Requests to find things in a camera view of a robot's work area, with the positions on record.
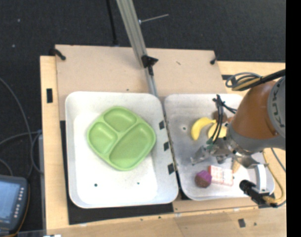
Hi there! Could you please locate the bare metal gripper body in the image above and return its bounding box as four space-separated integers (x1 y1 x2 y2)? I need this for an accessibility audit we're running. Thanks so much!
202 138 253 163

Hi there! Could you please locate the white plastic tray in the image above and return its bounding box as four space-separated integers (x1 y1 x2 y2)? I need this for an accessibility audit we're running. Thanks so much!
65 91 179 209
163 93 276 201

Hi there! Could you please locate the red and white packet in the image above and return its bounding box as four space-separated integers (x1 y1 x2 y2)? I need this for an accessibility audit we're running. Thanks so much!
207 165 234 187

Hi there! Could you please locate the tan bread piece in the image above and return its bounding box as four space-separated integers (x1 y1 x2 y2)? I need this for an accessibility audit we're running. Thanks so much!
230 157 241 174

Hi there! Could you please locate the yellow rounded toy fruit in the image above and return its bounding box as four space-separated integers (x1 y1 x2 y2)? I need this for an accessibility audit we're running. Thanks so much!
208 124 228 140

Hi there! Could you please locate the purple and brown cupcake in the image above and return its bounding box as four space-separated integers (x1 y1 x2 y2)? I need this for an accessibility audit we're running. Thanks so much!
194 170 213 189

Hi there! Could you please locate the yellow banana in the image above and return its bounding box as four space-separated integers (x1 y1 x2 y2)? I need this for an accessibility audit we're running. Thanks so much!
190 117 217 141

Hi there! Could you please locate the brown round biscuit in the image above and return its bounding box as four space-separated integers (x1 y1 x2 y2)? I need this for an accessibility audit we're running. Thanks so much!
211 110 228 123

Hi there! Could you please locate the green divided plate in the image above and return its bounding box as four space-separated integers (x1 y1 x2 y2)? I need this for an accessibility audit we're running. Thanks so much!
86 106 157 172

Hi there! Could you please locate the brown cardboard board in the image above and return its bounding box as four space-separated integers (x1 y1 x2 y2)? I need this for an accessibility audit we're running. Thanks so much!
54 44 260 213

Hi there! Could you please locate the black cylinder on white bracket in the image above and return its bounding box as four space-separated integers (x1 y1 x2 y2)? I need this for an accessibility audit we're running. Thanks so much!
239 163 271 206

